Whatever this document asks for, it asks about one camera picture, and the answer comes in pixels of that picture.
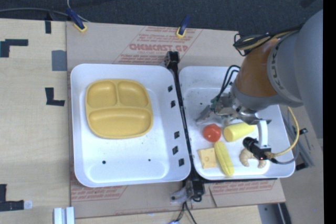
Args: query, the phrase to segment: white tray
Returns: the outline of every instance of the white tray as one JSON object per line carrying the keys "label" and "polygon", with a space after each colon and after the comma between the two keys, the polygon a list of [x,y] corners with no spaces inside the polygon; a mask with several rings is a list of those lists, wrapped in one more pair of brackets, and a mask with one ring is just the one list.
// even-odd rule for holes
{"label": "white tray", "polygon": [[[216,168],[202,168],[197,151],[203,148],[213,147],[214,144],[203,138],[203,128],[211,123],[216,123],[220,127],[224,126],[220,117],[217,116],[211,117],[209,121],[200,125],[197,125],[195,120],[199,117],[199,114],[204,108],[210,104],[210,100],[218,95],[226,70],[226,67],[185,67],[179,74],[186,124],[196,171],[200,176],[208,180],[263,179],[290,176],[295,170],[295,162],[287,165],[279,165],[267,161],[266,166],[260,169],[257,167],[258,161],[256,159],[250,159],[249,167],[243,166],[239,160],[239,154],[244,148],[243,139],[245,137],[234,142],[226,142],[223,135],[220,138],[221,141],[225,143],[234,165],[235,172],[232,177],[226,177],[219,165],[217,165]],[[257,115],[259,118],[272,120],[268,124],[268,144],[271,146],[272,152],[277,153],[288,148],[290,143],[279,106],[272,105],[258,112]],[[258,138],[257,128],[248,136]],[[292,151],[290,151],[277,157],[277,160],[284,162],[292,158],[293,154]]]}
{"label": "white tray", "polygon": [[[149,132],[119,140],[92,133],[86,119],[85,92],[90,83],[101,79],[131,79],[144,85],[153,110]],[[191,164],[169,70],[161,66],[82,64],[72,70],[70,83],[75,174],[83,185],[173,182],[189,175]]]}

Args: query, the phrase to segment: hole in tray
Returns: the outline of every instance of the hole in tray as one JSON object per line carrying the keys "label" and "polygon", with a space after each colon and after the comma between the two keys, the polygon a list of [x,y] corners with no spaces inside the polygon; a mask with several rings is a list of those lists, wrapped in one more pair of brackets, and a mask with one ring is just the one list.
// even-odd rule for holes
{"label": "hole in tray", "polygon": [[175,155],[177,152],[179,152],[179,149],[178,149],[178,147],[176,146],[176,147],[173,148],[173,155]]}
{"label": "hole in tray", "polygon": [[178,165],[179,166],[184,165],[184,158],[178,160]]}

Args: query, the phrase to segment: yellow cable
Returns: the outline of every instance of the yellow cable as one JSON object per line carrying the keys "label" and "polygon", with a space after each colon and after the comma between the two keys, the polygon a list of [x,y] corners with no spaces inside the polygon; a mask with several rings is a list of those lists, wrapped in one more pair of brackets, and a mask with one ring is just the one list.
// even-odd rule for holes
{"label": "yellow cable", "polygon": [[296,119],[296,117],[295,117],[292,109],[289,106],[287,107],[287,109],[288,109],[290,115],[292,116],[294,124],[295,124],[295,128],[296,128],[296,137],[295,137],[295,140],[292,143],[292,145],[289,148],[287,148],[286,150],[284,150],[284,151],[281,151],[279,153],[265,152],[265,155],[269,159],[278,157],[278,156],[280,156],[280,155],[282,155],[282,154],[284,154],[286,152],[289,152],[291,149],[293,149],[295,147],[296,143],[299,140],[299,136],[300,136],[299,123],[298,123],[298,121],[297,121],[297,119]]}

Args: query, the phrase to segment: yellow and blue clamp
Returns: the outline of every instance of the yellow and blue clamp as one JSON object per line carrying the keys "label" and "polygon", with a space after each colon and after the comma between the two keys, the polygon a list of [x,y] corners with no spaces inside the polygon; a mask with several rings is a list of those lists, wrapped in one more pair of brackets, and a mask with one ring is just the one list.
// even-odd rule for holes
{"label": "yellow and blue clamp", "polygon": [[88,29],[88,27],[83,23],[82,19],[73,10],[67,8],[66,13],[74,22],[74,26],[77,28],[78,31],[84,33]]}
{"label": "yellow and blue clamp", "polygon": [[177,29],[176,31],[176,36],[178,38],[184,38],[185,33],[186,33],[186,28],[187,28],[187,24],[189,23],[190,20],[190,15],[185,16],[185,18],[183,19],[181,26]]}

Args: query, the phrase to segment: yellow cylinder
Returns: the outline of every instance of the yellow cylinder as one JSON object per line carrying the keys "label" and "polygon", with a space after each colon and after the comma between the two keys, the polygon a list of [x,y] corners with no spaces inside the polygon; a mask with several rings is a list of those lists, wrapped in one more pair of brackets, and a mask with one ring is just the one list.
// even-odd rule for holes
{"label": "yellow cylinder", "polygon": [[232,142],[253,132],[255,125],[249,125],[245,122],[240,122],[226,126],[223,130],[223,135],[226,141]]}

